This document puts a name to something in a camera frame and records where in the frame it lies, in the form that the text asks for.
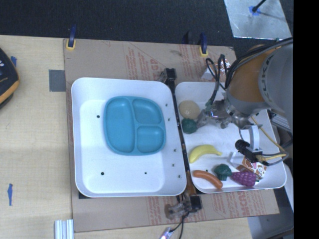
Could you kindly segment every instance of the tan round toy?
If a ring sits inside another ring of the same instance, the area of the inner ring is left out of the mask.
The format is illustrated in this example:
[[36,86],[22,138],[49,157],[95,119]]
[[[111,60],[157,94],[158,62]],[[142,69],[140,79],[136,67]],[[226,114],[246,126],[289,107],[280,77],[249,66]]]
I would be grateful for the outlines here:
[[200,108],[194,101],[182,101],[179,106],[179,112],[185,119],[196,119],[200,114]]

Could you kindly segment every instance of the white tray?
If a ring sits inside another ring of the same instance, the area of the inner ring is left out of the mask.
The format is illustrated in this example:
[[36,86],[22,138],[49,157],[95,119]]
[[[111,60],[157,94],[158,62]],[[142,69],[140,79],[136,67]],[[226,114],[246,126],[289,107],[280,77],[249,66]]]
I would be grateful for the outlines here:
[[[71,89],[75,181],[87,197],[173,196],[186,187],[186,174],[171,91],[155,81],[80,78]],[[103,130],[106,102],[118,96],[151,99],[161,108],[163,149],[149,155],[120,155]]]
[[[205,108],[206,102],[211,97],[214,90],[215,83],[200,83],[200,82],[182,82],[177,85],[175,94],[177,105],[182,101],[192,100],[196,102],[201,109]],[[222,88],[219,89],[215,100],[223,99]],[[263,125],[263,129],[268,133],[268,135],[275,139],[275,135],[267,115],[267,111],[263,110],[259,113],[258,116],[255,116],[255,119],[259,124]],[[242,130],[243,138],[249,142],[249,134],[245,130]],[[278,147],[276,147],[263,133],[259,130],[260,135],[260,148],[263,150],[264,154],[273,154],[279,152]],[[229,159],[233,152],[237,152],[235,148],[235,142],[240,139],[240,134],[238,127],[230,123],[229,126],[225,129],[220,128],[220,124],[217,124],[212,119],[209,120],[208,124],[200,127],[196,132],[192,134],[183,133],[185,146],[187,153],[202,144],[211,144],[218,151],[222,152],[221,156],[215,154],[207,154],[201,156],[195,162],[189,164],[190,171],[194,170],[207,170],[208,172],[216,175],[213,172],[213,168],[221,163],[227,164],[232,172],[236,170]],[[286,171],[284,164],[282,162],[267,167],[265,176],[259,182],[255,184],[253,188],[242,186],[230,178],[227,178],[223,182],[223,187],[221,190],[215,188],[210,182],[196,178],[192,176],[193,183],[195,187],[203,193],[218,193],[218,192],[232,192],[232,191],[243,191],[243,190],[257,190],[257,189],[270,189],[270,188],[280,188],[284,186],[286,182]]]

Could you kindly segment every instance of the blue plate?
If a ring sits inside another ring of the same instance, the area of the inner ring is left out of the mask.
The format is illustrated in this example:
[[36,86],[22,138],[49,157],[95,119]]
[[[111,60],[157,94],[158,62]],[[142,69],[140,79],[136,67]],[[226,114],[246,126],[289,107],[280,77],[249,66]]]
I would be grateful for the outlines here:
[[154,154],[165,145],[163,114],[150,99],[130,96],[109,99],[103,124],[106,142],[115,153]]

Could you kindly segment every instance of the gray tape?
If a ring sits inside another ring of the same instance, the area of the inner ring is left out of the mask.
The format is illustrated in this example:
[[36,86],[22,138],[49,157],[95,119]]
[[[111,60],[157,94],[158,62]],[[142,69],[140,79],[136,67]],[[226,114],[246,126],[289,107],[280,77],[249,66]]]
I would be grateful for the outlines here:
[[49,70],[50,92],[65,92],[65,71]]

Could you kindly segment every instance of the black fabric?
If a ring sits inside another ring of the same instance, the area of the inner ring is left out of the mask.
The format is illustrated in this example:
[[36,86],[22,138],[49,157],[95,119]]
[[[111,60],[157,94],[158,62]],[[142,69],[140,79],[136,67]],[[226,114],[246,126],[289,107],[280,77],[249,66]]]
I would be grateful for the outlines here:
[[[280,0],[294,33],[294,0]],[[0,0],[0,34],[181,43],[187,31],[243,55],[269,40],[234,38],[224,0]]]

